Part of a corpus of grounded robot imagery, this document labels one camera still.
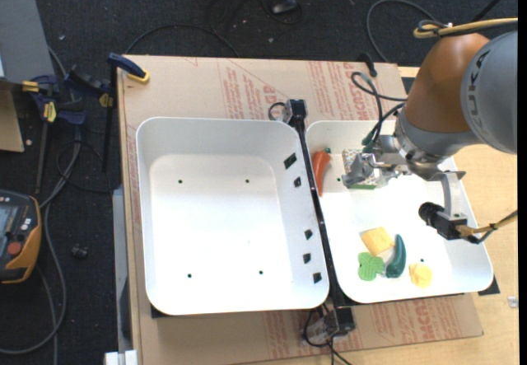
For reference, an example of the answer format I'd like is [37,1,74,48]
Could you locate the black cylinder on white bracket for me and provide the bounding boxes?
[417,171,471,241]

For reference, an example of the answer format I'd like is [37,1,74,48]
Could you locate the orange carrot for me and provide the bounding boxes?
[310,147,333,197]

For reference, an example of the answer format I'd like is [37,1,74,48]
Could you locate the black block with thin wires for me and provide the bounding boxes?
[282,98,308,126]
[306,306,357,344]

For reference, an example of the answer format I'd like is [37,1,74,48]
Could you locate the yellow toy pasta piece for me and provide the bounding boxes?
[408,261,434,288]

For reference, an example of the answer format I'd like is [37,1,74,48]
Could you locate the dark green pepper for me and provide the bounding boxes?
[385,233,408,279]

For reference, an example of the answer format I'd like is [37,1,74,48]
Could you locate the yellow cheese wedge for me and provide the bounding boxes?
[360,226,395,258]

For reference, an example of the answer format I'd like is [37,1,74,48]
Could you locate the white plastic tray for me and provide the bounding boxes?
[305,119,495,305]
[135,116,331,316]

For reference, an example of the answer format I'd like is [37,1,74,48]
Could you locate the light green leaf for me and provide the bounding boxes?
[357,251,386,283]

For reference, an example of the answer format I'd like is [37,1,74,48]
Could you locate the brown cardboard board, red print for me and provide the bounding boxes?
[116,54,485,358]

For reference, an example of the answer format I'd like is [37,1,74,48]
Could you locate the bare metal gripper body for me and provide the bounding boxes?
[361,134,445,181]

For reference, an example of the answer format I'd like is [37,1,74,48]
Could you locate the thin black rod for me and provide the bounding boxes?
[288,115,346,309]

